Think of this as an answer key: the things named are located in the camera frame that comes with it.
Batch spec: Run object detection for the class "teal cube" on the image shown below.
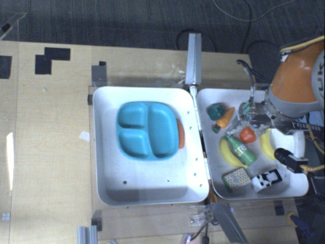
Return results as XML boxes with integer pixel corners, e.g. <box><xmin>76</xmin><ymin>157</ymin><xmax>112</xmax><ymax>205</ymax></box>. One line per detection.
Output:
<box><xmin>206</xmin><ymin>103</ymin><xmax>226</xmax><ymax>121</ymax></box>

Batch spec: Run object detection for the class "orange sausage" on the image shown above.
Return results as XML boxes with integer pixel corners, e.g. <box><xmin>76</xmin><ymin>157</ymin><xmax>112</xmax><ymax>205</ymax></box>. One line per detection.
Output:
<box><xmin>176</xmin><ymin>119</ymin><xmax>186</xmax><ymax>150</ymax></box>

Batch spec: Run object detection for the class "black cylinder on white bracket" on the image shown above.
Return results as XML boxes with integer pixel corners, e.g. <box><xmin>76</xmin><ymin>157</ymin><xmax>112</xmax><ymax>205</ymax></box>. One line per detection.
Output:
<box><xmin>268</xmin><ymin>128</ymin><xmax>310</xmax><ymax>174</ymax></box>

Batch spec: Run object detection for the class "orange carrot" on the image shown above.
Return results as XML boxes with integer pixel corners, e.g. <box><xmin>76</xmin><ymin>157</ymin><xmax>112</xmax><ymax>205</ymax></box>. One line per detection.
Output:
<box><xmin>212</xmin><ymin>107</ymin><xmax>236</xmax><ymax>134</ymax></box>

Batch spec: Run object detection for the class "yellow banana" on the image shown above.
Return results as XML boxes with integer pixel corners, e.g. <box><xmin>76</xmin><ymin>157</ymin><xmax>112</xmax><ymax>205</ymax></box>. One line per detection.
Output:
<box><xmin>259</xmin><ymin>128</ymin><xmax>278</xmax><ymax>161</ymax></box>
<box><xmin>219</xmin><ymin>136</ymin><xmax>248</xmax><ymax>169</ymax></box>

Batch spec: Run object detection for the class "blue divided plate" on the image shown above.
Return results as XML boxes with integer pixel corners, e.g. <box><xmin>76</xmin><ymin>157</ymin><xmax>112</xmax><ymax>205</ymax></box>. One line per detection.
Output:
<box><xmin>116</xmin><ymin>101</ymin><xmax>179</xmax><ymax>162</ymax></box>

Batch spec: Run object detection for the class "green patterned carton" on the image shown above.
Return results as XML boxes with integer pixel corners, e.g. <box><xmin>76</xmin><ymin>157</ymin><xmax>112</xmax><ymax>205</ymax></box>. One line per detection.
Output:
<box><xmin>221</xmin><ymin>167</ymin><xmax>252</xmax><ymax>193</ymax></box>

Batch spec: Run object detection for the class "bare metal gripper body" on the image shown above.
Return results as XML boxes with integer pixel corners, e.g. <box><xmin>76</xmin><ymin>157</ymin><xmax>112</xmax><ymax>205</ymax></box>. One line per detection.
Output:
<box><xmin>239</xmin><ymin>102</ymin><xmax>297</xmax><ymax>135</ymax></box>

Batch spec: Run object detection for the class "green bottle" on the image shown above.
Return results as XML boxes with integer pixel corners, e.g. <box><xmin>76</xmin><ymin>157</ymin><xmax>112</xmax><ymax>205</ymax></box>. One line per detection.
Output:
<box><xmin>225</xmin><ymin>134</ymin><xmax>257</xmax><ymax>167</ymax></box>

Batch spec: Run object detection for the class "white plastic tray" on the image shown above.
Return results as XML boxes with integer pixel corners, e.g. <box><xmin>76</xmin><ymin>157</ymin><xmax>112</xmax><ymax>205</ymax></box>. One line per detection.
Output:
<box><xmin>92</xmin><ymin>86</ymin><xmax>210</xmax><ymax>207</ymax></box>
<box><xmin>197</xmin><ymin>88</ymin><xmax>310</xmax><ymax>201</ymax></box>

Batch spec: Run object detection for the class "black and white carton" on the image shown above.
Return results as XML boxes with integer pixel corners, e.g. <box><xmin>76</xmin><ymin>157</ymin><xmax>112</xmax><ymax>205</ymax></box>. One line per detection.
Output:
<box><xmin>251</xmin><ymin>168</ymin><xmax>284</xmax><ymax>193</ymax></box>

